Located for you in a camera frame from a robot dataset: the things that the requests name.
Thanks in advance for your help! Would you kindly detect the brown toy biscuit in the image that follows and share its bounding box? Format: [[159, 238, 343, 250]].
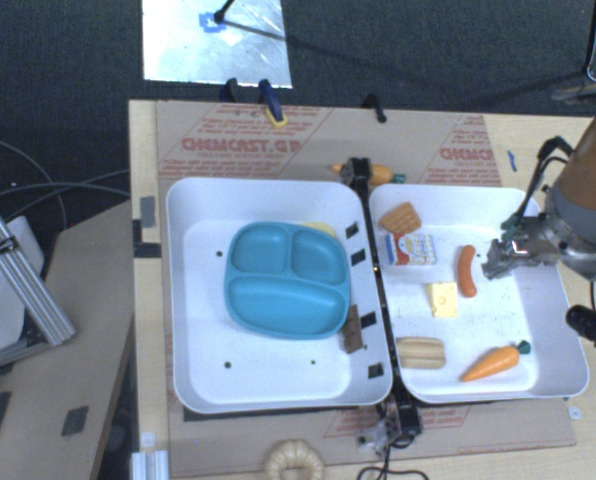
[[339, 304, 368, 355]]

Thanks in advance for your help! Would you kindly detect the orange toy waffle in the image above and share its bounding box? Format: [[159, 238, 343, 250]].
[[377, 201, 423, 236]]

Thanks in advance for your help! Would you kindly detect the orange toy sausage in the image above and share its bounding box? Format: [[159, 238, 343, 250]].
[[456, 244, 479, 299]]

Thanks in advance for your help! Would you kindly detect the small white printed carton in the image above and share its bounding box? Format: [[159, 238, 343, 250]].
[[384, 231, 438, 267]]

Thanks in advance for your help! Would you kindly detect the black block with thin wires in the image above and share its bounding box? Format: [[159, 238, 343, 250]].
[[340, 156, 372, 185], [393, 398, 424, 445]]

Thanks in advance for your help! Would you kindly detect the yellow flat toy food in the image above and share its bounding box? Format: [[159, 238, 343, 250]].
[[299, 221, 338, 240]]

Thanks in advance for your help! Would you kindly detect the orange toy carrot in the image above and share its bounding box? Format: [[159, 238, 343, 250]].
[[459, 339, 532, 384], [329, 162, 408, 187]]

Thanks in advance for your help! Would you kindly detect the beige toy hot dog bun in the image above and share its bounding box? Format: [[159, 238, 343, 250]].
[[394, 336, 447, 371]]

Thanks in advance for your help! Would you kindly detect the thin black rod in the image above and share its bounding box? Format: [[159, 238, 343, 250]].
[[353, 157, 420, 439]]

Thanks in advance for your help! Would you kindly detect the beige toy doughnut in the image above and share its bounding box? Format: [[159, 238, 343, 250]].
[[263, 438, 326, 480]]

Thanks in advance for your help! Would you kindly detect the brown cardboard board, red print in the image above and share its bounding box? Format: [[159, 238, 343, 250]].
[[155, 100, 578, 467]]

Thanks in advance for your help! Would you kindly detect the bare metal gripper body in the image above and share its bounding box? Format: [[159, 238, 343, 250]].
[[503, 216, 596, 280]]

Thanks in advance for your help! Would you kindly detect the blue divided plate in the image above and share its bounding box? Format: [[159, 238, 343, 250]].
[[222, 221, 352, 341]]

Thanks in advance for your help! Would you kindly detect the white plastic tray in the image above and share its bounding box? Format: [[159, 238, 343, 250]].
[[367, 182, 591, 405], [165, 176, 395, 415]]

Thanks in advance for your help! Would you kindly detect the black cylinder on white bracket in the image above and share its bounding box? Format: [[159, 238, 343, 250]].
[[565, 270, 596, 359]]

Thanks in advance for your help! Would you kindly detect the yellow toy cheese slice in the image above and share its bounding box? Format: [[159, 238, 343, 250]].
[[424, 280, 460, 320]]

